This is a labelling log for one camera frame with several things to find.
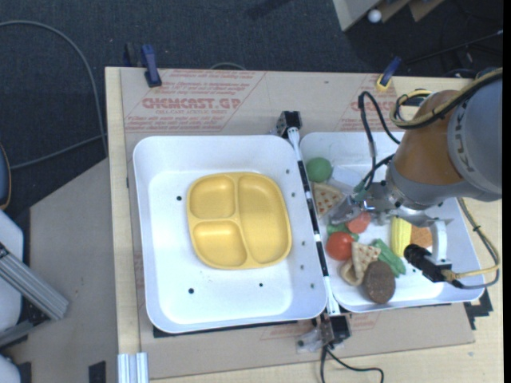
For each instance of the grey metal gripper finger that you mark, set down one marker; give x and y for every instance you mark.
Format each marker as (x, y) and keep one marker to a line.
(344, 212)
(378, 216)

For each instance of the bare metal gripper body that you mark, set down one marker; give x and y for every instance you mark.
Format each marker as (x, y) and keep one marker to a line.
(383, 198)

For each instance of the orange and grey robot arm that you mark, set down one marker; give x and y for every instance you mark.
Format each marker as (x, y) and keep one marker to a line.
(435, 150)

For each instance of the green leaf piece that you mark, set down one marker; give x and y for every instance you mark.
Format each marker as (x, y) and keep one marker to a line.
(337, 229)

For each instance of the orange carrot slice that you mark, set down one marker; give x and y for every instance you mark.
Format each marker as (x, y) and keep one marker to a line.
(359, 222)

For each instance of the pizza slice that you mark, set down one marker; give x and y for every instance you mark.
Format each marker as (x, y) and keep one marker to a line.
(324, 198)
(364, 257)

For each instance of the yellow corn cob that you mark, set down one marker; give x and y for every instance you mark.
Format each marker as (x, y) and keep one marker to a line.
(401, 235)

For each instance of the thin black and white rod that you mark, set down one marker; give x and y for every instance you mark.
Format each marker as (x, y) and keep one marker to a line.
(315, 230)

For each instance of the red tomato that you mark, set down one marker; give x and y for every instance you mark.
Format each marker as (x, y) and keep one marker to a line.
(338, 245)

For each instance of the green pea pod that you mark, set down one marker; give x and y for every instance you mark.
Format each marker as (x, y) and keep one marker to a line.
(391, 258)

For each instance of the orange brown biscuit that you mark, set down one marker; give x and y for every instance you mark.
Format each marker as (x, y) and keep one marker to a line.
(421, 238)

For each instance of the green ball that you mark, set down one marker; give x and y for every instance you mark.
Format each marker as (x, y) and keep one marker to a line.
(319, 169)

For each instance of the tan pastry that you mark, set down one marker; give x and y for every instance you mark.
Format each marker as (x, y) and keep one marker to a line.
(348, 273)

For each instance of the brown round patty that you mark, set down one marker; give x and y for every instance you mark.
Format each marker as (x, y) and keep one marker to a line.
(379, 281)

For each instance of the white plastic tray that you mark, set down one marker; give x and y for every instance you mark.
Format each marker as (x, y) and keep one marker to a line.
(223, 293)
(419, 289)

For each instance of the yellow divided plate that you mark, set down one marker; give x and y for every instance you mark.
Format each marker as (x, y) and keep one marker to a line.
(255, 214)

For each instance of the brown cardboard board red print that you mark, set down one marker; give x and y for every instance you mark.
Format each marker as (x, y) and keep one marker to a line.
(247, 94)

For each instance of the black cylinder on white bracket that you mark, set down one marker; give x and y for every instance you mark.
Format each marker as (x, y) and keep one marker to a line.
(424, 260)

